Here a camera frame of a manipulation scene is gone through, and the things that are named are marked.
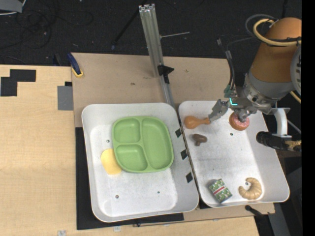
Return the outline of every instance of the black clamp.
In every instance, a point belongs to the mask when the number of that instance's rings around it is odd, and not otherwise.
[[[174,68],[165,65],[157,66],[158,74],[163,75],[165,83],[169,84],[168,74],[174,71]]]

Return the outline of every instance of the teal light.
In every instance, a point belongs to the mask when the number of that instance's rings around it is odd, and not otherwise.
[[[230,103],[231,103],[231,105],[233,105],[233,106],[237,106],[237,103],[233,103],[233,102],[232,102],[232,98],[230,98]]]

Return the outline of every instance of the green divided plate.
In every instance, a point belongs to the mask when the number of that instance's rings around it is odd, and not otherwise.
[[[121,118],[113,125],[112,139],[117,163],[125,171],[163,171],[173,163],[172,140],[167,126],[158,118]]]

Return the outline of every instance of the black mat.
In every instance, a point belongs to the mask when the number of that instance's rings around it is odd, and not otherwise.
[[[76,137],[76,202],[77,202],[77,229],[94,229],[121,225],[137,225],[144,223],[183,221],[182,213],[152,216],[139,219],[131,219],[114,223],[105,223],[98,220],[91,207],[90,184],[88,165],[86,158],[83,128],[75,128]]]

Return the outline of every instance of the table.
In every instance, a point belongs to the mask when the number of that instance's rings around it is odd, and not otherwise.
[[[98,81],[106,79],[115,84],[111,77],[108,65],[111,61],[121,63],[133,63],[139,67],[146,60],[149,65],[149,57],[146,56],[116,56],[114,60],[111,55],[93,55],[93,54],[74,54],[80,67],[85,73],[85,79],[89,79],[87,67],[93,67],[95,70],[99,66],[103,67],[106,78],[100,77],[102,74],[95,73]],[[165,57],[165,65],[177,68],[181,76],[170,74],[171,88],[174,101],[178,104],[185,98],[185,91],[188,87],[182,87],[178,90],[174,85],[180,85],[183,74],[191,73],[198,75],[194,71],[196,67],[207,67],[208,73],[220,64],[222,69],[226,70],[227,64],[219,59],[194,59],[192,63],[189,58]],[[4,235],[58,235],[58,230],[66,230],[66,235],[116,235],[113,228],[101,228],[92,230],[76,230],[76,182],[75,182],[75,129],[80,126],[79,112],[80,108],[90,101],[103,101],[114,103],[138,102],[143,95],[130,99],[128,94],[126,99],[114,97],[109,89],[102,91],[98,88],[98,93],[89,93],[89,87],[84,86],[83,80],[75,78],[71,74],[70,67],[56,66],[19,66],[19,65],[0,65],[0,77],[10,77],[10,70],[36,70],[35,82],[17,82],[17,96],[0,97],[0,229]],[[148,88],[142,92],[153,94],[160,97],[163,101],[161,92],[155,90],[158,83],[153,83],[154,78],[150,77],[149,70],[147,74],[137,74],[143,81],[150,80]],[[209,80],[227,81],[227,73],[218,77],[209,79],[207,76],[201,76]],[[126,86],[134,89],[141,86],[139,81],[134,81],[128,73],[122,72],[120,78],[126,80]],[[65,82],[73,82],[74,111],[58,110],[58,87],[65,86]],[[199,92],[203,92],[204,87],[200,86]],[[100,95],[108,98],[99,99]],[[198,100],[200,97],[208,95],[209,100],[216,94],[221,93],[212,90],[212,93],[205,92],[203,96],[196,96],[192,100]],[[253,208],[263,214],[274,213],[273,204],[255,204]],[[253,214],[246,211],[244,207],[226,207],[222,209],[196,209],[184,214],[185,220],[174,224],[157,225],[146,224],[135,228],[132,225],[121,226],[121,235],[240,235],[247,232],[249,235],[258,235]]]

